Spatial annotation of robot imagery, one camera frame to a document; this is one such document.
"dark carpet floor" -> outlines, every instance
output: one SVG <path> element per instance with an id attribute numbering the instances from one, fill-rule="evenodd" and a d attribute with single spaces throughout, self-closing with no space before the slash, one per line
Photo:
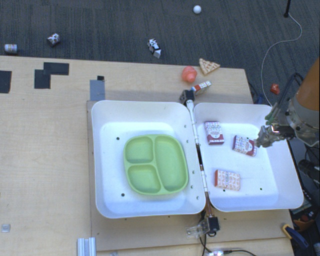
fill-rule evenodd
<path id="1" fill-rule="evenodd" d="M 201 5 L 202 13 L 193 13 Z M 298 37 L 299 26 L 284 18 L 287 0 L 1 0 L 0 54 L 17 44 L 19 56 L 198 65 L 199 58 L 226 68 L 245 69 L 257 94 L 261 65 L 274 43 Z M 283 89 L 294 72 L 305 76 L 319 56 L 320 2 L 293 0 L 290 14 L 302 36 L 275 46 L 265 60 L 263 80 Z M 61 36 L 50 48 L 46 38 Z M 163 49 L 153 57 L 147 40 Z"/>

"black square marker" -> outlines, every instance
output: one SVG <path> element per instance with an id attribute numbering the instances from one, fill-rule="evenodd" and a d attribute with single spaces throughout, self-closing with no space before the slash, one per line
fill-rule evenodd
<path id="1" fill-rule="evenodd" d="M 69 75 L 69 63 L 45 62 L 43 69 L 45 75 Z"/>
<path id="2" fill-rule="evenodd" d="M 0 71 L 0 94 L 8 94 L 11 85 L 11 71 Z"/>
<path id="3" fill-rule="evenodd" d="M 44 74 L 44 70 L 34 70 L 34 88 L 35 89 L 50 89 L 50 75 Z"/>

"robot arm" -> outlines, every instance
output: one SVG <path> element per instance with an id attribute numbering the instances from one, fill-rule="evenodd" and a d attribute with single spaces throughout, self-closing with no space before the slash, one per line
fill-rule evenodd
<path id="1" fill-rule="evenodd" d="M 273 142 L 297 137 L 310 147 L 319 146 L 319 58 L 310 68 L 285 113 L 278 103 L 265 117 L 255 140 L 256 146 L 269 147 Z"/>

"lime green divided plate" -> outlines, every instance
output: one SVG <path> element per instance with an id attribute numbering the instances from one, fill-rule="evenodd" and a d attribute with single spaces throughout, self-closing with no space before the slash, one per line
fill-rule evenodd
<path id="1" fill-rule="evenodd" d="M 126 142 L 123 156 L 129 184 L 140 194 L 176 193 L 188 183 L 184 151 L 172 136 L 151 134 L 133 137 Z"/>

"small snack box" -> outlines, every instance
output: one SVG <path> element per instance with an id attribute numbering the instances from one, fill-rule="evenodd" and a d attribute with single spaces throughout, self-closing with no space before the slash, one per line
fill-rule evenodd
<path id="1" fill-rule="evenodd" d="M 240 190 L 240 175 L 230 171 L 216 170 L 214 186 L 225 190 Z"/>
<path id="2" fill-rule="evenodd" d="M 194 95 L 202 94 L 205 90 L 207 90 L 211 86 L 210 81 L 205 81 L 202 83 L 199 83 L 193 87 L 191 87 L 191 90 L 194 91 Z"/>
<path id="3" fill-rule="evenodd" d="M 234 151 L 249 155 L 254 157 L 257 154 L 257 147 L 255 146 L 255 142 L 252 139 L 234 136 L 233 139 L 233 147 Z"/>
<path id="4" fill-rule="evenodd" d="M 205 135 L 209 145 L 223 144 L 225 142 L 221 126 L 218 121 L 204 123 Z"/>

